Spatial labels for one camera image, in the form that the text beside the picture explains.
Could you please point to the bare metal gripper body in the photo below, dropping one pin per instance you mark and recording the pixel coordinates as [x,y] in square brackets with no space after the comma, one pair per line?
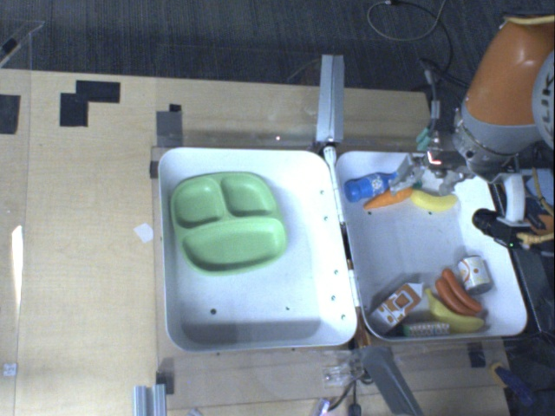
[442,163]

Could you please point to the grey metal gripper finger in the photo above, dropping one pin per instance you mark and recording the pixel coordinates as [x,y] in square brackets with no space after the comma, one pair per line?
[450,183]
[403,176]

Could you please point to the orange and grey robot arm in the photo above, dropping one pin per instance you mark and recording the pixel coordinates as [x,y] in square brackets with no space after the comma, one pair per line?
[498,80]

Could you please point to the yellow banana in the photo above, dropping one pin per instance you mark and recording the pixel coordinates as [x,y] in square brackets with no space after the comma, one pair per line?
[433,202]
[455,321]

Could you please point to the orange carrot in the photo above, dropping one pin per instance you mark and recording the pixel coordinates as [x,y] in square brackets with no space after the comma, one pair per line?
[386,199]

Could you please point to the blue plastic bottle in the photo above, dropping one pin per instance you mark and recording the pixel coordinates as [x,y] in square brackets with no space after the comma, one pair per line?
[362,187]

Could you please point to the white plastic tray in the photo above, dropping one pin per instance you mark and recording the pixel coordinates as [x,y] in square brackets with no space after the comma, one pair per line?
[407,245]
[260,301]

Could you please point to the red sausage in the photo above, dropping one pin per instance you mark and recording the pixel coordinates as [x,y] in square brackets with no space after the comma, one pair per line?
[461,290]
[448,299]

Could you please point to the white and orange carton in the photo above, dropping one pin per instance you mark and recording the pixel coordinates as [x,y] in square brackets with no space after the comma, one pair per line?
[399,308]

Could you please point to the green and white packet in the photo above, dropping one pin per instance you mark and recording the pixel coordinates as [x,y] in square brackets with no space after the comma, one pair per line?
[427,329]

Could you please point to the green divided plate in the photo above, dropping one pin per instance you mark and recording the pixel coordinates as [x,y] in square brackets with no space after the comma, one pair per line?
[230,228]

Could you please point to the black cylinder on white bracket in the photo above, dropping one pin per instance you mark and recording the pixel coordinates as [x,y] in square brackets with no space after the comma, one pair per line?
[511,197]

